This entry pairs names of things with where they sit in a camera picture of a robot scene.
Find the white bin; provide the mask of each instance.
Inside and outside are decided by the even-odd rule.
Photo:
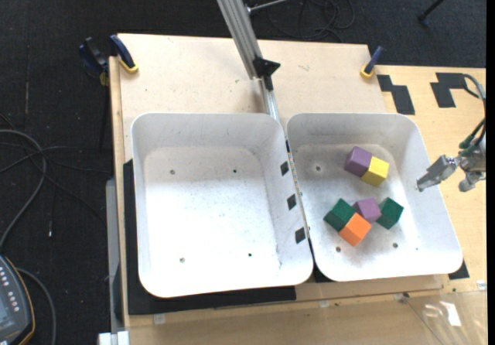
[[[278,122],[266,114],[148,113],[133,122],[131,139],[138,273],[148,292],[296,285],[311,275]]]
[[[297,114],[287,124],[315,262],[335,281],[456,271],[463,255],[437,186],[422,193],[416,179],[430,161],[415,123],[401,114]],[[390,163],[375,187],[343,169],[358,145]],[[323,217],[339,198],[349,204],[386,196],[404,207],[390,230],[374,223],[355,247]]]

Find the green block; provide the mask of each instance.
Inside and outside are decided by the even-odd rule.
[[[323,219],[337,231],[340,231],[346,226],[354,213],[356,213],[354,208],[340,198],[333,209]]]
[[[401,218],[404,207],[391,198],[385,198],[380,205],[381,217],[377,220],[381,226],[390,230]]]

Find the block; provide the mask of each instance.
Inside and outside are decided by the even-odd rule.
[[[349,222],[339,231],[339,235],[348,243],[356,246],[370,232],[371,224],[355,213]]]
[[[373,156],[371,157],[370,167],[361,176],[361,180],[378,187],[387,178],[389,166],[390,164],[388,162]]]
[[[381,217],[377,219],[382,227],[390,230],[401,218],[404,207],[399,205],[391,198],[385,198],[379,205]]]
[[[330,212],[323,218],[336,231],[340,231],[356,213],[354,208],[340,198]]]
[[[361,177],[370,167],[371,152],[355,146],[347,156],[344,169],[356,176]]]
[[[360,214],[368,223],[374,223],[381,217],[380,207],[374,198],[358,200],[354,205],[356,213]]]

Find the orange block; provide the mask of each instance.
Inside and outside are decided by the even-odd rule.
[[[347,222],[345,227],[339,231],[339,235],[343,237],[347,243],[356,246],[364,239],[370,229],[371,224],[368,223],[361,215],[355,213]]]

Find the purple block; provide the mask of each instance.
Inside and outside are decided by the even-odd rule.
[[[353,208],[358,212],[368,223],[374,223],[381,217],[380,207],[374,198],[366,198],[358,200]]]
[[[371,152],[356,146],[347,156],[346,164],[343,168],[347,172],[361,177],[370,167],[371,156]]]

